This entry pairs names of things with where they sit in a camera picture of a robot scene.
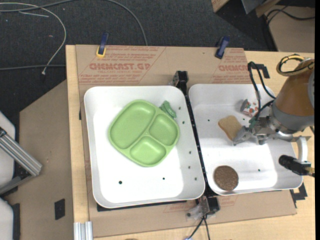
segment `brown round object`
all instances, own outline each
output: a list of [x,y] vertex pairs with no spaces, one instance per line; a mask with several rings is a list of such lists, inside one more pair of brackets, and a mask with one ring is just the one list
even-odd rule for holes
[[227,165],[218,166],[214,170],[213,180],[219,188],[226,191],[234,190],[239,183],[237,172]]

